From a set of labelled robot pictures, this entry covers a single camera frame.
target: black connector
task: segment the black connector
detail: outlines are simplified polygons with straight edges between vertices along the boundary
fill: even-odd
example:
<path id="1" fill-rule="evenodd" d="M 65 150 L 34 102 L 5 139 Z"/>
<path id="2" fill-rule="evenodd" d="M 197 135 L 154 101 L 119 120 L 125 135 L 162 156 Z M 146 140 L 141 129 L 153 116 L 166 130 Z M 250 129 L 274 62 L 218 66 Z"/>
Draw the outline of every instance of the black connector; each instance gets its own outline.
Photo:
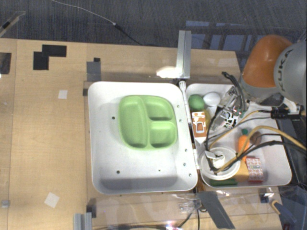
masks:
<path id="1" fill-rule="evenodd" d="M 272 110 L 271 118 L 272 119 L 286 119 L 289 117 L 289 110 L 281 109 L 281 110 Z"/>

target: white cable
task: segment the white cable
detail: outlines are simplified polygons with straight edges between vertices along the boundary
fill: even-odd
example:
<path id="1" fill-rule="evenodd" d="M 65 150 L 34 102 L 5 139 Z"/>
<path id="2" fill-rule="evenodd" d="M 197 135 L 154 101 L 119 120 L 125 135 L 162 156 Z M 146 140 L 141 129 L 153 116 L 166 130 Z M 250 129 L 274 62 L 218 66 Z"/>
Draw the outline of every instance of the white cable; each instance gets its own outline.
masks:
<path id="1" fill-rule="evenodd" d="M 59 1 L 56 1 L 56 0 L 50 0 L 50 1 L 56 2 L 56 3 L 59 3 L 59 4 L 62 4 L 62 5 L 66 5 L 66 6 L 69 6 L 69 7 L 77 8 L 77 9 L 80 9 L 80 10 L 83 10 L 83 11 L 86 11 L 86 12 L 91 13 L 91 14 L 93 14 L 93 15 L 96 15 L 96 16 L 98 16 L 98 17 L 100 17 L 100 18 L 103 18 L 103 19 L 106 20 L 106 21 L 111 22 L 113 25 L 116 25 L 115 22 L 113 22 L 113 21 L 107 19 L 106 17 L 103 17 L 103 16 L 101 16 L 101 15 L 99 15 L 99 14 L 96 14 L 96 13 L 94 13 L 94 12 L 92 12 L 92 11 L 89 11 L 89 10 L 87 10 L 87 9 L 84 9 L 84 8 L 81 8 L 81 7 L 78 7 L 78 6 L 75 6 L 75 5 L 67 4 L 67 3 L 64 3 L 64 2 L 59 2 Z"/>

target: white paper square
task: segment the white paper square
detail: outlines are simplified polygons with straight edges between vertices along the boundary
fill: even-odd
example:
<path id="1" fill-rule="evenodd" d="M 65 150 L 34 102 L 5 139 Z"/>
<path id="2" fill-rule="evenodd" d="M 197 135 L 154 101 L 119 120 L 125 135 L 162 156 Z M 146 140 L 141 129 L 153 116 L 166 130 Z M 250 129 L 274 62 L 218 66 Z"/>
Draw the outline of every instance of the white paper square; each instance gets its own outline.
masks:
<path id="1" fill-rule="evenodd" d="M 58 99 L 67 99 L 68 90 L 60 90 Z"/>
<path id="2" fill-rule="evenodd" d="M 52 208 L 55 208 L 57 206 L 58 201 L 59 201 L 59 196 L 56 196 L 53 193 L 49 193 L 45 200 L 45 204 Z"/>

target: wooden surface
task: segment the wooden surface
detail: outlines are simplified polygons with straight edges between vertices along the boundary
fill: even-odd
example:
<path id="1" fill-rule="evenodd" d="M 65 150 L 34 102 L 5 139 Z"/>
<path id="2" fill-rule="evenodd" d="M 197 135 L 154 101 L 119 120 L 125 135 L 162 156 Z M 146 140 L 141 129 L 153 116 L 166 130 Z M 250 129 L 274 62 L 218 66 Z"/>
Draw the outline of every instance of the wooden surface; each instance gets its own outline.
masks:
<path id="1" fill-rule="evenodd" d="M 49 71 L 33 70 L 33 52 L 41 51 L 42 44 L 66 45 L 67 57 L 50 57 Z M 86 80 L 86 62 L 93 61 L 94 57 L 101 58 L 103 79 L 111 76 L 129 80 L 140 75 L 147 80 L 158 81 L 156 70 L 174 66 L 177 50 L 0 39 L 0 52 L 16 55 L 12 57 L 11 73 L 0 79 L 0 121 L 5 124 L 0 127 L 0 196 L 1 200 L 9 198 L 11 201 L 8 210 L 0 209 L 0 229 L 71 230 L 73 214 L 85 212 L 91 195 L 98 197 L 102 207 L 117 210 L 117 222 L 153 219 L 142 219 L 146 213 L 142 211 L 144 205 L 139 204 L 139 208 L 134 206 L 134 202 L 140 202 L 142 196 L 131 196 L 131 202 L 126 198 L 115 200 L 118 204 L 115 203 L 112 208 L 108 200 L 114 198 L 97 195 L 95 191 L 88 194 L 87 179 L 90 182 L 90 178 L 86 176 L 89 164 L 86 163 L 83 83 Z M 209 81 L 215 82 L 222 81 L 220 73 L 223 70 L 238 76 L 235 58 L 234 52 L 192 50 L 191 74 L 208 77 Z M 60 90 L 68 91 L 67 99 L 58 99 Z M 55 208 L 44 203 L 49 192 L 59 197 Z M 259 225 L 258 229 L 262 224 L 269 229 L 279 229 L 278 216 L 269 206 L 260 205 L 256 198 L 250 203 L 249 196 L 247 201 L 242 199 L 242 207 L 238 206 L 237 214 L 231 216 L 235 226 L 247 229 L 244 227 L 251 223 Z M 163 209 L 169 207 L 168 202 L 161 201 L 159 196 L 152 198 L 156 214 L 162 214 L 165 212 Z M 135 207 L 139 217 L 131 218 L 131 207 Z M 234 212 L 232 204 L 226 208 Z M 246 210 L 249 210 L 248 216 L 245 216 Z M 114 218 L 106 219 L 105 216 L 102 215 L 105 223 L 114 221 Z M 169 220 L 173 216 L 165 214 Z M 184 217 L 181 214 L 174 219 Z M 208 213 L 204 213 L 203 217 L 202 226 L 215 229 Z M 186 223 L 185 229 L 195 229 L 195 224 L 197 221 L 191 220 Z"/>

